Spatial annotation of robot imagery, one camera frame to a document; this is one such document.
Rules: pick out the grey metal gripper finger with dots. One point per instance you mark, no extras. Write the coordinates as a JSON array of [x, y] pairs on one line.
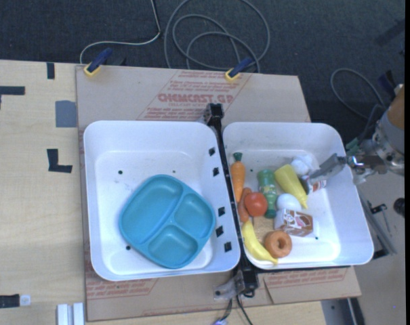
[[330, 166]]

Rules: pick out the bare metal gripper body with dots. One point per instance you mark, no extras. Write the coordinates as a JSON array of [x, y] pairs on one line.
[[377, 162]]

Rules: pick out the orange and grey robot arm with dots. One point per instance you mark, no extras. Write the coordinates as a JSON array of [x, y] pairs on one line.
[[396, 120]]

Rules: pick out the small red and white can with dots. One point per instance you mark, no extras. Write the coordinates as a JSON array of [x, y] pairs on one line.
[[317, 185]]

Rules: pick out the white lumpy ball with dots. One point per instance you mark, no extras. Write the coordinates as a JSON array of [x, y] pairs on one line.
[[300, 165]]

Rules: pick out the yellow squeeze bottle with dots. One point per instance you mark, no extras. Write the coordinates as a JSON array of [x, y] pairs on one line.
[[289, 181]]

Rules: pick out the white egg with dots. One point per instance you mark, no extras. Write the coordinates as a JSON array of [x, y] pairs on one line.
[[287, 201]]

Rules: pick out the white plastic tray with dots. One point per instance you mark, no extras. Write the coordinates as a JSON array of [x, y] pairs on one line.
[[147, 141], [340, 222]]

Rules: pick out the green bottle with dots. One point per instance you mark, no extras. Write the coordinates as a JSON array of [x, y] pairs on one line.
[[267, 185]]

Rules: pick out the brown and white carton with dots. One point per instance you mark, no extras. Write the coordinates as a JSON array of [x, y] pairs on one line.
[[296, 222]]

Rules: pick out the red tomato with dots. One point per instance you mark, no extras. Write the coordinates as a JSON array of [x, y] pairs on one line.
[[255, 204]]

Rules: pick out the tan bread slice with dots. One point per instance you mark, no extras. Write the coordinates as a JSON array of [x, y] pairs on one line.
[[261, 227]]

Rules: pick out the orange carrot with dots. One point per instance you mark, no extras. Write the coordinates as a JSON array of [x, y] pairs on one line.
[[238, 176]]

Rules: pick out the orange sausage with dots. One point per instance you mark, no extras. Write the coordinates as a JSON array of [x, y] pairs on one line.
[[242, 212]]

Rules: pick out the orange doughnut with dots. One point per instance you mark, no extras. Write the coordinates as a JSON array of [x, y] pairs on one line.
[[269, 245]]

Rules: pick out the thin black and white rod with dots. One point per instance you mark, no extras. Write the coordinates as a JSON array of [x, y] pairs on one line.
[[226, 168]]

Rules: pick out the yellow banana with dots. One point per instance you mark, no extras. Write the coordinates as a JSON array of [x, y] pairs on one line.
[[253, 245]]

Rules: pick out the blue divided plate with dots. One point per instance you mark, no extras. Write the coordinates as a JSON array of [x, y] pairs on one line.
[[160, 212]]

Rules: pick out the brown cardboard board red print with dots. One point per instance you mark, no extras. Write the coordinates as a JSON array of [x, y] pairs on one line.
[[130, 90]]

